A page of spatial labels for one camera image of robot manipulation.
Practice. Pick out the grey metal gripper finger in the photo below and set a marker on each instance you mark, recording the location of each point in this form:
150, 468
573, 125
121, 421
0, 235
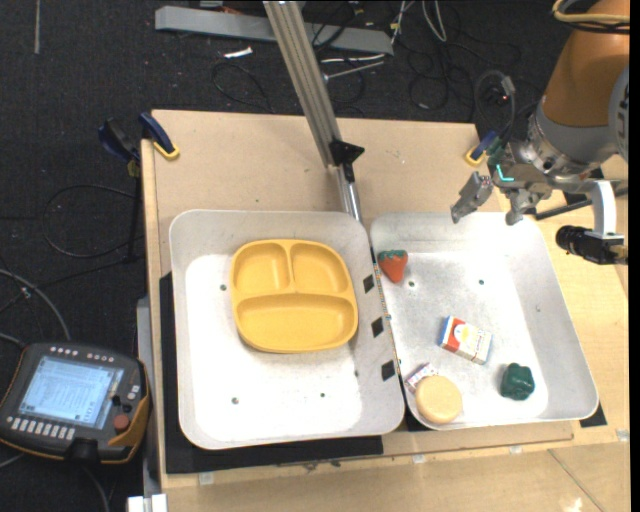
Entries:
470, 197
520, 206

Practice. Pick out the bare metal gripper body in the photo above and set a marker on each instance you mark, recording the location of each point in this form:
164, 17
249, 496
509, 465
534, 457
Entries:
542, 172

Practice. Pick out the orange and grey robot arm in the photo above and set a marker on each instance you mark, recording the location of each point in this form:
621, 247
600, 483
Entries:
585, 75

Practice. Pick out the white plastic tray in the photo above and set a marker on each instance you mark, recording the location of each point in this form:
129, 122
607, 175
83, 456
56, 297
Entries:
500, 280
280, 390

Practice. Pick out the red toy strawberry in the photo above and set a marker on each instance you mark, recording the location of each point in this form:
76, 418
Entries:
394, 267

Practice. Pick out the red and white carton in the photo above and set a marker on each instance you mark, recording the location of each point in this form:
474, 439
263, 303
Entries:
465, 340

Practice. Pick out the green toy bell pepper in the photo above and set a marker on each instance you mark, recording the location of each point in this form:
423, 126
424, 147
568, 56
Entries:
517, 382

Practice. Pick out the pink and white small packet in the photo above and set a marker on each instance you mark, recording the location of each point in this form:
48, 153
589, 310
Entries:
417, 375

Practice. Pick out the round beige biscuit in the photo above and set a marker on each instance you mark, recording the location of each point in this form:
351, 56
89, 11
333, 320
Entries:
439, 400

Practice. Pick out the yellow divided plate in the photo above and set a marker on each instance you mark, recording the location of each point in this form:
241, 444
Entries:
295, 315

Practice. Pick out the pale wood board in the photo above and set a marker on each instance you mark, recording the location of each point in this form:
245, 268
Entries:
240, 165

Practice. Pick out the black cylinder on white bracket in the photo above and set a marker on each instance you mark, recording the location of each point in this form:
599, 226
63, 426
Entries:
602, 240

